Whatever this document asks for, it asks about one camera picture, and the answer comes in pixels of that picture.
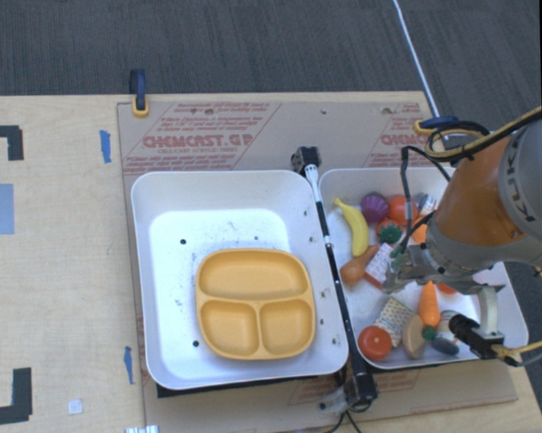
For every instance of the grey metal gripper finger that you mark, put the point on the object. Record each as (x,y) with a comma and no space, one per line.
(392,284)

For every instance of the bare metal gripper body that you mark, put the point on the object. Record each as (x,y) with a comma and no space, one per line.
(426,268)

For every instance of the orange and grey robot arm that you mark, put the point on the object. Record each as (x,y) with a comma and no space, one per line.
(483,204)

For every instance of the red and white carton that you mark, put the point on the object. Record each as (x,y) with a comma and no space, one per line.
(378,265)

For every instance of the orange red round object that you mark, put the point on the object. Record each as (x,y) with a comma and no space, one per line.
(445,288)

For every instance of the white plastic tray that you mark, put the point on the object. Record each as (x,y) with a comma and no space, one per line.
(176,303)
(367,301)

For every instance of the white carton with coloured dots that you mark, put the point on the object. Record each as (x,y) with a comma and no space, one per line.
(394,318)

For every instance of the orange carrot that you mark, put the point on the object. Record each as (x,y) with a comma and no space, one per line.
(429,307)

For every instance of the orange pear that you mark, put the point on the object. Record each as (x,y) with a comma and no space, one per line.
(353,270)

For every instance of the red strawberry with green top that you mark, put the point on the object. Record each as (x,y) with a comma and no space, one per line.
(389,232)

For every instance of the tan bread slice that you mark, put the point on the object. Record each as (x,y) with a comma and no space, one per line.
(413,339)

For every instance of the red tomato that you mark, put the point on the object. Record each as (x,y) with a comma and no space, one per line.
(397,209)
(374,343)

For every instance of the white and grey small can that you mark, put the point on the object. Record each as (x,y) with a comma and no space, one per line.
(427,204)

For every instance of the yellow banana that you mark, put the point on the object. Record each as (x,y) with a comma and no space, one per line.
(359,228)

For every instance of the thin black and white rod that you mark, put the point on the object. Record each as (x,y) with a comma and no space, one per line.
(332,258)

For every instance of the dark grey oval object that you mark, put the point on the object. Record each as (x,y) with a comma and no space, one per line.
(445,346)

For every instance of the yellow divided plate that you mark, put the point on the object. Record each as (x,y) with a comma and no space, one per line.
(256,300)

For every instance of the brown cardboard board red print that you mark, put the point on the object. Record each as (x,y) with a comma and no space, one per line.
(259,136)

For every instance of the black cylinder on white bracket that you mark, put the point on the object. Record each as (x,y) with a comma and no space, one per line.
(472,335)

